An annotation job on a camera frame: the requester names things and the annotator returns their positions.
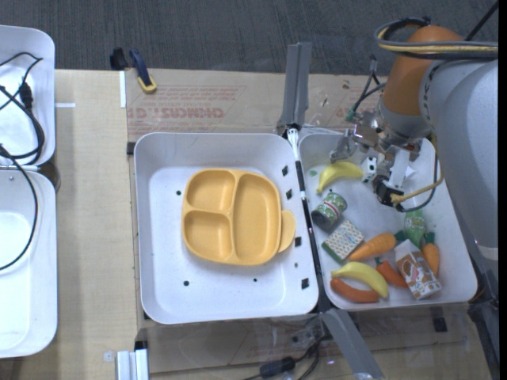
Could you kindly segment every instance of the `green can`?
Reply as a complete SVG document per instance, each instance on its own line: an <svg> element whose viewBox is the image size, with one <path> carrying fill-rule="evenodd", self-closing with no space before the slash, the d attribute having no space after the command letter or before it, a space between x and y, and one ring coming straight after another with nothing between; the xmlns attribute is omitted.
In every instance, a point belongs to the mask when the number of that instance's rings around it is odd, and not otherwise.
<svg viewBox="0 0 507 380"><path fill-rule="evenodd" d="M311 212L311 219L323 230L329 231L347 208L347 202L338 193L329 192L326 198Z"/></svg>

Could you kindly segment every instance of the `toy banana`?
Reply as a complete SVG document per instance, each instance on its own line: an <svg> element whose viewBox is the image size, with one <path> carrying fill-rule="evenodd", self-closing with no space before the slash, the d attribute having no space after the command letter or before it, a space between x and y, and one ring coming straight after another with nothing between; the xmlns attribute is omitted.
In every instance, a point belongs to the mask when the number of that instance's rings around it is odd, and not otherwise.
<svg viewBox="0 0 507 380"><path fill-rule="evenodd" d="M378 271L372 268L372 266L363 262L348 262L338 270L333 270L331 276L351 277L366 283L379 293L382 298L386 298L389 295L387 281Z"/></svg>
<svg viewBox="0 0 507 380"><path fill-rule="evenodd" d="M318 177L317 193L322 192L324 187L340 177L362 177L363 171L358 165L349 161L338 161L331 163L321 171Z"/></svg>

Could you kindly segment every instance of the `table surface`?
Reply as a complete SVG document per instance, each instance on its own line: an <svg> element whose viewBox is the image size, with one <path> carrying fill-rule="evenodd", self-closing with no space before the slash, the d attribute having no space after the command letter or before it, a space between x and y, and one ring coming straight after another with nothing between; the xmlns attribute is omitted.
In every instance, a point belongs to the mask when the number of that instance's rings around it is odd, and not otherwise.
<svg viewBox="0 0 507 380"><path fill-rule="evenodd" d="M116 352L134 348L139 303L127 112L120 87L116 71L55 72L55 163L62 182L56 196L58 328L43 351L0 361L1 380L114 379ZM462 325L464 341L373 355L388 378L445 378L445 373L449 378L489 378L475 325L470 319ZM313 378L329 378L333 370L328 360ZM154 378L245 378L256 373L256 367L236 367ZM355 377L345 371L340 378Z"/></svg>

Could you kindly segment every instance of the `toy carrot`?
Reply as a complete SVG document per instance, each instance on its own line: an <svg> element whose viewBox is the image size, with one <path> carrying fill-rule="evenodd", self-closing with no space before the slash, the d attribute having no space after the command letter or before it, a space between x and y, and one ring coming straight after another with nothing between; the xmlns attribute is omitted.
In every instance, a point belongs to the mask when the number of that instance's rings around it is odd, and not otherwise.
<svg viewBox="0 0 507 380"><path fill-rule="evenodd" d="M378 302L380 297L375 290L360 290L348 285L339 277L331 279L331 288L335 293L352 302Z"/></svg>
<svg viewBox="0 0 507 380"><path fill-rule="evenodd" d="M406 283L405 278L391 266L387 259L384 259L381 262L380 258L376 257L375 262L377 263L377 271L389 284L397 287L408 288L408 284Z"/></svg>
<svg viewBox="0 0 507 380"><path fill-rule="evenodd" d="M362 260L373 257L393 249L395 245L396 237L390 232L384 232L360 245L349 255L349 260Z"/></svg>
<svg viewBox="0 0 507 380"><path fill-rule="evenodd" d="M435 234L433 232L425 234L425 242L426 244L421 249L422 256L436 277L440 266L440 250L435 245Z"/></svg>

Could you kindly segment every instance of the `yellow divided plate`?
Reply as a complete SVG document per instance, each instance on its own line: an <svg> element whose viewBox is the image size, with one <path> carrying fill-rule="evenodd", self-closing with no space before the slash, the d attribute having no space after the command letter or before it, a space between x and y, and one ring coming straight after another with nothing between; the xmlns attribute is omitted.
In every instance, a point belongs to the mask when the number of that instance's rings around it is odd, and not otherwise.
<svg viewBox="0 0 507 380"><path fill-rule="evenodd" d="M240 169L202 169L185 188L181 232L198 257L255 265L292 243L295 219L280 209L278 191L266 177Z"/></svg>

